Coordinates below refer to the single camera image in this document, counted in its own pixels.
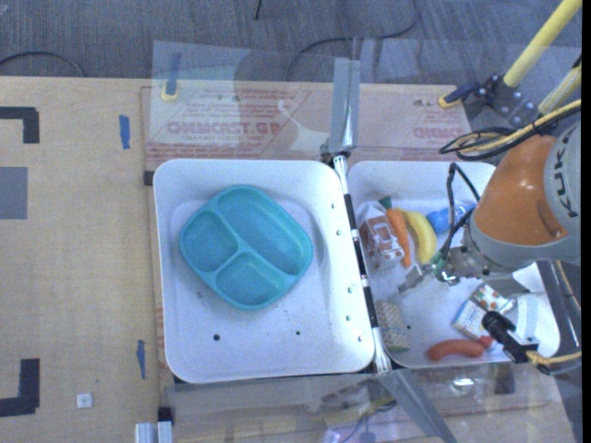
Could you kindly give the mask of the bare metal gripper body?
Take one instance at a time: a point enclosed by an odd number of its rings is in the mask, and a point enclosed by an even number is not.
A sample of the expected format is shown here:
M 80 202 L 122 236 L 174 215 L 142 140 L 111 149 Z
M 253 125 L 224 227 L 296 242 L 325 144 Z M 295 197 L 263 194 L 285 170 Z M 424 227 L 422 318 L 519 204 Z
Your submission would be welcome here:
M 448 284 L 456 284 L 462 278 L 480 278 L 485 268 L 484 257 L 477 249 L 468 245 L 440 249 L 432 258 L 434 277 Z

